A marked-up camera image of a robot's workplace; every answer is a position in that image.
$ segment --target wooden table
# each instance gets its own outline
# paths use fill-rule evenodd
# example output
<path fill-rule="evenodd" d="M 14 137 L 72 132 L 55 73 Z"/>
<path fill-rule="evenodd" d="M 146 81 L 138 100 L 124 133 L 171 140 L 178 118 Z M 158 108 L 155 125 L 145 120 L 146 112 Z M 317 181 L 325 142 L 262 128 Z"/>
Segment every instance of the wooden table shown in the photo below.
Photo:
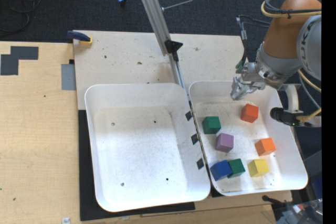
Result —
<path fill-rule="evenodd" d="M 195 202 L 195 210 L 80 221 L 77 91 L 62 90 L 61 65 L 74 58 L 74 44 L 0 42 L 38 47 L 38 60 L 19 60 L 18 75 L 0 76 L 0 223 L 267 223 L 274 220 L 273 191 Z"/>

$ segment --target cube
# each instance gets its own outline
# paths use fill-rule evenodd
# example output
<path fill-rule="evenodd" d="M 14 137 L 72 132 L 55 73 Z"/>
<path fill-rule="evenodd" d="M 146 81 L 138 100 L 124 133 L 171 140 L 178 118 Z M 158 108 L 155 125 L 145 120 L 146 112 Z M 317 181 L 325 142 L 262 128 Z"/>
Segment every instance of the cube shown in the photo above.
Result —
<path fill-rule="evenodd" d="M 265 159 L 254 159 L 247 167 L 251 177 L 264 176 L 269 172 Z"/>
<path fill-rule="evenodd" d="M 216 137 L 215 149 L 227 153 L 233 149 L 233 141 L 233 135 L 220 133 L 219 136 Z"/>
<path fill-rule="evenodd" d="M 240 176 L 242 173 L 245 172 L 245 168 L 243 166 L 242 160 L 239 159 L 232 159 L 231 161 L 228 161 L 229 166 L 232 170 L 232 174 L 228 175 L 228 178 L 237 177 Z"/>
<path fill-rule="evenodd" d="M 214 164 L 210 171 L 215 179 L 215 181 L 218 181 L 220 179 L 223 179 L 230 175 L 232 173 L 231 167 L 229 166 L 229 163 L 227 160 L 218 162 Z"/>
<path fill-rule="evenodd" d="M 222 127 L 219 117 L 209 116 L 202 121 L 203 131 L 205 134 L 216 134 Z"/>
<path fill-rule="evenodd" d="M 259 113 L 259 107 L 251 104 L 246 104 L 242 109 L 240 119 L 243 121 L 253 123 L 258 118 L 258 113 Z"/>
<path fill-rule="evenodd" d="M 254 144 L 259 156 L 269 155 L 276 150 L 273 139 L 263 138 Z"/>

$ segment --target blue clamp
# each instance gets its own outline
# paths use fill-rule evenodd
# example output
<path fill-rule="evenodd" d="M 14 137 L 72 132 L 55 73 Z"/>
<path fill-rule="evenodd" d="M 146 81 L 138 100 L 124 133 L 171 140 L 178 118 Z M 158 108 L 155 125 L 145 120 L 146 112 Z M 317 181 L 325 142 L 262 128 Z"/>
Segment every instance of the blue clamp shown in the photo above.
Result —
<path fill-rule="evenodd" d="M 80 44 L 83 45 L 91 45 L 92 44 L 92 37 L 89 37 L 83 33 L 77 31 L 68 31 L 67 32 L 67 39 L 76 39 L 79 40 Z"/>

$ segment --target orange cube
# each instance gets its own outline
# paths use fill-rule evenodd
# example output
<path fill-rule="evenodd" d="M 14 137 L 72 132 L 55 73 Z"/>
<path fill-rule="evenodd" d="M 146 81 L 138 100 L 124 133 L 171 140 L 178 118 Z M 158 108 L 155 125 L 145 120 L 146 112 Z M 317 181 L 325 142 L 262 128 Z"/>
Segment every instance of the orange cube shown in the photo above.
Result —
<path fill-rule="evenodd" d="M 259 156 L 269 155 L 276 150 L 271 137 L 260 139 L 255 143 L 255 147 Z"/>
<path fill-rule="evenodd" d="M 246 104 L 242 109 L 240 119 L 250 123 L 255 122 L 258 118 L 259 107 L 251 104 Z"/>

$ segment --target empty white tray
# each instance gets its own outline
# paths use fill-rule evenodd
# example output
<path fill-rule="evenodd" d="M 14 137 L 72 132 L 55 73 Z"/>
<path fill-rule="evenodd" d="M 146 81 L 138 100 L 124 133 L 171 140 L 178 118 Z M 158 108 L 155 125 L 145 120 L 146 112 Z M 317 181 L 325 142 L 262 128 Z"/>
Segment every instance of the empty white tray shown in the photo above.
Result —
<path fill-rule="evenodd" d="M 186 92 L 174 83 L 100 84 L 85 94 L 94 186 L 111 212 L 206 198 L 210 180 Z"/>
<path fill-rule="evenodd" d="M 291 128 L 270 117 L 270 110 L 282 107 L 278 92 L 266 87 L 234 101 L 230 97 L 232 81 L 199 81 L 190 86 L 190 98 L 195 112 L 205 158 L 209 168 L 217 162 L 240 158 L 246 170 L 238 177 L 223 178 L 212 184 L 222 195 L 233 196 L 273 190 L 302 189 L 308 176 Z M 250 103 L 259 107 L 254 123 L 240 119 L 242 108 Z M 221 129 L 217 134 L 204 134 L 202 121 L 206 116 L 218 116 Z M 234 147 L 228 153 L 215 150 L 216 136 L 227 133 L 234 136 Z M 276 151 L 258 156 L 254 144 L 261 138 L 272 137 Z M 251 177 L 247 164 L 253 159 L 266 159 L 269 173 Z"/>

